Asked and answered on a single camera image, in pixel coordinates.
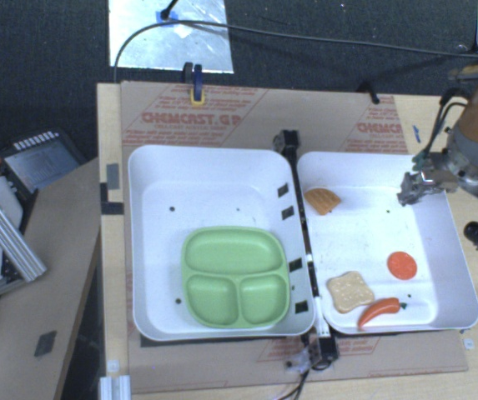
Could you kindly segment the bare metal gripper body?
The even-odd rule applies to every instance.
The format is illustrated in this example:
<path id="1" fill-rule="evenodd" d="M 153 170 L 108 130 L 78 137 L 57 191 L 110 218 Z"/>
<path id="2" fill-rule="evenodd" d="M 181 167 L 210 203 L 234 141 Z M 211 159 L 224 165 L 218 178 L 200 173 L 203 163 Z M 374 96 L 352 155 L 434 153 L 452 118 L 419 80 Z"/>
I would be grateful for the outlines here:
<path id="1" fill-rule="evenodd" d="M 420 176 L 431 185 L 429 194 L 452 193 L 461 189 L 478 198 L 478 167 L 469 162 L 462 164 L 461 161 L 436 158 L 420 170 Z"/>

